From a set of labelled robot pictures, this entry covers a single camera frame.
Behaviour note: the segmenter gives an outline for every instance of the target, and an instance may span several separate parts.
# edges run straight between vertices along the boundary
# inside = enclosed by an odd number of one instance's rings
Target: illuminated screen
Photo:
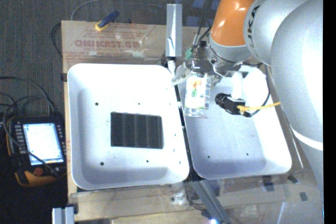
[[[27,149],[46,163],[64,161],[58,142],[56,127],[53,123],[24,124]],[[29,155],[31,165],[42,164]]]

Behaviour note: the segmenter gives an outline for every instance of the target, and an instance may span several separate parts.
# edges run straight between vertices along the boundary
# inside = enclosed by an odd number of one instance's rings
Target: floor
[[[115,21],[117,23],[164,25],[165,17],[161,16],[164,14],[161,7],[178,1],[0,0],[0,103],[8,103],[7,95],[14,100],[31,95],[40,96],[41,92],[35,85],[37,83],[52,100],[56,110],[64,115],[60,22],[62,20],[98,22],[112,11],[118,10],[120,15]],[[190,0],[189,3],[191,6],[184,7],[183,25],[198,26],[199,18],[203,13],[202,6],[198,6],[199,2],[195,0]],[[144,13],[140,8],[135,8],[140,6],[145,6],[143,10],[149,12]],[[211,23],[214,12],[211,9],[207,12],[208,23]],[[20,106],[24,115],[47,114],[46,102],[43,99],[29,99],[20,103]],[[5,108],[0,106],[0,112],[5,112]],[[0,135],[0,139],[3,141],[3,134]],[[51,223],[52,208],[67,205],[66,189],[62,189],[61,182],[38,188],[21,187],[8,164],[4,144],[0,146],[0,151],[0,223]],[[278,206],[286,208],[287,205],[288,203],[277,205],[277,208]],[[247,210],[250,215],[256,212],[255,208],[244,207],[236,211],[232,209],[232,216],[246,216]],[[284,210],[284,212],[289,214],[291,210]],[[246,221],[244,223],[264,223],[258,222],[257,217],[254,222],[249,222],[248,218],[242,217],[242,219]],[[129,220],[119,219],[114,222],[95,220],[90,223],[126,223],[127,221],[154,223],[158,218],[153,218],[153,222],[148,219],[141,220],[139,217]]]

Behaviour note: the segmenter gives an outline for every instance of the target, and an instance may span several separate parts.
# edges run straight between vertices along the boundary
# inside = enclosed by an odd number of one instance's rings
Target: button
[[[41,167],[36,167],[33,173],[35,176],[41,176],[43,174],[43,170]]]

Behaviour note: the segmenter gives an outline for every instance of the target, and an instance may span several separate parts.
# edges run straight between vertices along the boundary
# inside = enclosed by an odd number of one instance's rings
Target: yellow cable
[[[277,106],[280,105],[280,102],[276,102],[273,104],[268,104],[268,105],[264,105],[264,106],[244,106],[244,105],[238,105],[237,109],[239,109],[241,112],[245,112],[248,110],[260,110],[260,109],[267,109],[267,108],[271,108],[273,106]]]

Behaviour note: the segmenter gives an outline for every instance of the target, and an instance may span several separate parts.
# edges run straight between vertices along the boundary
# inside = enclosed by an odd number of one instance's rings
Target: black connector
[[[222,109],[225,109],[226,112],[232,115],[241,115],[240,109],[237,106],[245,105],[245,101],[243,99],[233,99],[231,94],[225,93],[219,93],[216,95],[215,102]]]

